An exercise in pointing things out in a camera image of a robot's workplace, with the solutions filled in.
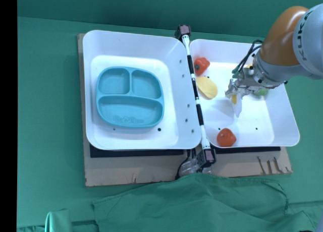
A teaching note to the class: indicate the white and yellow fried egg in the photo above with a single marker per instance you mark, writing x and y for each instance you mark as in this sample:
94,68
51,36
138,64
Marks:
237,107

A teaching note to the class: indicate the blue divided plate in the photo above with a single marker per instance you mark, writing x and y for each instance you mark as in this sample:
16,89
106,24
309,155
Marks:
128,110

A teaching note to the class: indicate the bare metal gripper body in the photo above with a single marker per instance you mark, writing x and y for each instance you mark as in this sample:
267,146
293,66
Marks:
247,82

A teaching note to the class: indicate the brown cardboard board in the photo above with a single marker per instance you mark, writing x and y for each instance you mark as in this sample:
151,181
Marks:
141,168

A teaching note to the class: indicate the white plastic tray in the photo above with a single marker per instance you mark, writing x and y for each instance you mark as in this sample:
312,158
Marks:
141,47
255,125

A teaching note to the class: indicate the green cloth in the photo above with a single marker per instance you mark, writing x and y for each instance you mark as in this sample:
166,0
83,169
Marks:
196,205

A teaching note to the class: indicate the green round toy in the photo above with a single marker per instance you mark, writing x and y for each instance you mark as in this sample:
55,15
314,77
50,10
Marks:
261,92

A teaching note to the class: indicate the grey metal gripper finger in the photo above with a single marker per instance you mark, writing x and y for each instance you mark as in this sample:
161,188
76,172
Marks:
242,94
230,89

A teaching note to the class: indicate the black and white thin rod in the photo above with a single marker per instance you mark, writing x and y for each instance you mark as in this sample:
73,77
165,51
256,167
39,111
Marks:
196,94

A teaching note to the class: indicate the orange bell pepper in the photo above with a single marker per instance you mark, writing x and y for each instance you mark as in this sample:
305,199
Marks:
201,66
226,137

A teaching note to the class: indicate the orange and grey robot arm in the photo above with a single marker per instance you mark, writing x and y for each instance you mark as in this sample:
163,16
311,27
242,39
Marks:
282,47

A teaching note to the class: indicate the yellow flat chip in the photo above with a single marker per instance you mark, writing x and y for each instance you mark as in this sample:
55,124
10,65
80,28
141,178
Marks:
207,87

